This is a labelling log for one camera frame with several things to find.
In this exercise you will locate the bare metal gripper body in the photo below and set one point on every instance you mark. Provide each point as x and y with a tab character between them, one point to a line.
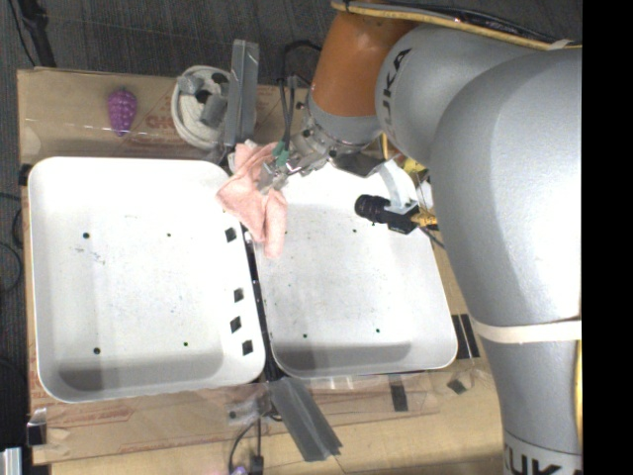
311	150

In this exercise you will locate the black cylinder on white bracket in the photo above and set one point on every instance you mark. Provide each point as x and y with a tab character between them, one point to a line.
376	208

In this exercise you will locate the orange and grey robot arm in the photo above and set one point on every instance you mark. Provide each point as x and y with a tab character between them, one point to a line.
494	166

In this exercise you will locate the purple grapes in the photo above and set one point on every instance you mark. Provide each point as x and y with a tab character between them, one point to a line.
122	109

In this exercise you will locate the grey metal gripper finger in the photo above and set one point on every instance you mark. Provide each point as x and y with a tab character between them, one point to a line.
281	178
266	176

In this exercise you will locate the pink cloth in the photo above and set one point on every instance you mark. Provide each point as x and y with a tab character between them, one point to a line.
252	201

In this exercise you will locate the white round roll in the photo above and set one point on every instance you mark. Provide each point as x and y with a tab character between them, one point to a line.
190	117

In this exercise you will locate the white plastic tray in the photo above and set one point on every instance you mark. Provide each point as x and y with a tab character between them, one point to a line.
346	285
138	285

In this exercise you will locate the brown cardboard board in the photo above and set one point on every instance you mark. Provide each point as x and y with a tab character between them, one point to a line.
99	428

